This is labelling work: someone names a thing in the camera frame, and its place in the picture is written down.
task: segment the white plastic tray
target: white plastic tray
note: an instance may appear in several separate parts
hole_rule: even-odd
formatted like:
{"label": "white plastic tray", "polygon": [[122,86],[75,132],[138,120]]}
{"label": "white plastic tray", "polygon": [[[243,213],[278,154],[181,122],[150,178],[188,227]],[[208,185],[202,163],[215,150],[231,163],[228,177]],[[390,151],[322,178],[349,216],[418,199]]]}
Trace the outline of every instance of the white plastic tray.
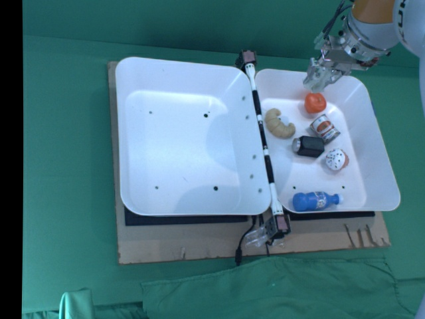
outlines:
{"label": "white plastic tray", "polygon": [[116,67],[121,198],[140,215],[253,215],[270,205],[246,75],[126,58]]}
{"label": "white plastic tray", "polygon": [[[324,211],[391,211],[400,204],[400,191],[379,130],[369,93],[362,82],[351,76],[342,77],[322,92],[326,109],[308,114],[303,101],[308,91],[303,87],[304,72],[261,70],[256,75],[263,115],[271,108],[282,111],[281,120],[296,125],[290,139],[274,137],[266,130],[278,197],[295,212],[295,193],[325,191],[340,193],[343,202]],[[314,136],[309,125],[326,114],[341,135],[325,145],[318,158],[299,156],[292,151],[292,140]],[[325,165],[328,151],[340,148],[349,156],[349,165],[331,171]]]}

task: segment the cardboard sheet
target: cardboard sheet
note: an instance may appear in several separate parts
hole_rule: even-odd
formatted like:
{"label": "cardboard sheet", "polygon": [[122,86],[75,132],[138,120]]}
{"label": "cardboard sheet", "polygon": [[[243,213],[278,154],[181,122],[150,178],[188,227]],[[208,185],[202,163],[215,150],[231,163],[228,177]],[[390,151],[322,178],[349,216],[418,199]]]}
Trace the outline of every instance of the cardboard sheet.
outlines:
{"label": "cardboard sheet", "polygon": [[[218,259],[234,257],[243,233],[251,220],[237,223],[188,225],[126,226],[125,206],[120,197],[118,160],[118,121],[116,108],[115,67],[108,63],[114,185],[116,202],[118,262],[121,265],[164,261]],[[267,221],[270,210],[263,214]],[[374,217],[314,219],[291,222],[291,233],[269,246],[245,247],[244,256],[278,255],[341,249],[379,248],[390,245],[381,212]]]}

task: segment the soup can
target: soup can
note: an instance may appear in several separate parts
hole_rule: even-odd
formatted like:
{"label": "soup can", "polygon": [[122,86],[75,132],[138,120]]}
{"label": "soup can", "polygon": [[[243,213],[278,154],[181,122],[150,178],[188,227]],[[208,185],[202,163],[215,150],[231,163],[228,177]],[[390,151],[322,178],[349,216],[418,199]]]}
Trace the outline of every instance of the soup can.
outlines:
{"label": "soup can", "polygon": [[310,128],[325,144],[341,134],[325,114],[317,117],[313,123],[310,124]]}

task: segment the tomato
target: tomato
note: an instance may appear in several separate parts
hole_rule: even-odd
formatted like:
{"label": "tomato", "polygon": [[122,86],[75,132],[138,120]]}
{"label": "tomato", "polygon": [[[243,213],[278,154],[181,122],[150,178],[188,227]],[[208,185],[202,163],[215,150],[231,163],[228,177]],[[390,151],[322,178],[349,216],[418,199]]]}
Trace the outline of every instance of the tomato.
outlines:
{"label": "tomato", "polygon": [[309,114],[316,114],[326,109],[326,99],[319,92],[309,92],[307,96],[305,96],[304,107]]}

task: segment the black cylindrical object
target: black cylindrical object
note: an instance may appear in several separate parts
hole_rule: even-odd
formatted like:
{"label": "black cylindrical object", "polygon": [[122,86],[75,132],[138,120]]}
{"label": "black cylindrical object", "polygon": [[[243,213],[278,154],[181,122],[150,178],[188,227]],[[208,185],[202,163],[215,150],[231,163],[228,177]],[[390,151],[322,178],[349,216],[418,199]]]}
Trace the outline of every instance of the black cylindrical object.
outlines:
{"label": "black cylindrical object", "polygon": [[317,158],[325,151],[325,144],[319,137],[301,136],[294,138],[292,150],[301,156]]}

